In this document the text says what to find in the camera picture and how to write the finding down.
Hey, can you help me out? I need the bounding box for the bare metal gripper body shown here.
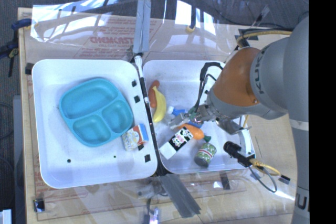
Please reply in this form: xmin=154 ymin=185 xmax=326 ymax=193
xmin=189 ymin=104 xmax=219 ymax=124

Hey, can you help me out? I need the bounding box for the orange sausage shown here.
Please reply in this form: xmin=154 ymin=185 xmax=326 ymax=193
xmin=148 ymin=80 xmax=161 ymax=109

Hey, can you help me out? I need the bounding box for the orange carrot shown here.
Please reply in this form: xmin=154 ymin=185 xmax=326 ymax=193
xmin=175 ymin=123 xmax=212 ymax=143

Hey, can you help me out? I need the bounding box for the blue divided plate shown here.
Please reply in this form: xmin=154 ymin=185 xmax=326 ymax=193
xmin=58 ymin=78 xmax=135 ymax=148

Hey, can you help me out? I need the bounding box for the black cylinder on white bracket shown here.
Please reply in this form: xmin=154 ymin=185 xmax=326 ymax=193
xmin=216 ymin=117 xmax=257 ymax=168

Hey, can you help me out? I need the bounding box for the cow print milk carton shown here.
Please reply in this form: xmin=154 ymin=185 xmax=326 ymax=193
xmin=159 ymin=126 xmax=194 ymax=161

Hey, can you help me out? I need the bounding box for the brown cardboard board red print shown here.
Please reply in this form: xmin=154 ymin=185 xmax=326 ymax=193
xmin=18 ymin=7 xmax=298 ymax=221

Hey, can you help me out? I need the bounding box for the green can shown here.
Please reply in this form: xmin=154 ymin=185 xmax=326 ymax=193
xmin=194 ymin=142 xmax=218 ymax=168

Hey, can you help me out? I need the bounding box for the white plastic tray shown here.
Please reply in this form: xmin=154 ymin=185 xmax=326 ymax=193
xmin=142 ymin=59 xmax=257 ymax=175
xmin=31 ymin=58 xmax=159 ymax=189

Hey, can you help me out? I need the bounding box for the blue bottle with white cap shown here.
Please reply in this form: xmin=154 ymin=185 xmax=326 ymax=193
xmin=166 ymin=105 xmax=203 ymax=129

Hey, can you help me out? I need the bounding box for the yellow banana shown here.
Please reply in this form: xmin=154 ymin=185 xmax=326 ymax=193
xmin=152 ymin=86 xmax=167 ymax=124

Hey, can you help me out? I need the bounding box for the white and orange small carton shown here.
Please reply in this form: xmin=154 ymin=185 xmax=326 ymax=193
xmin=121 ymin=123 xmax=150 ymax=152

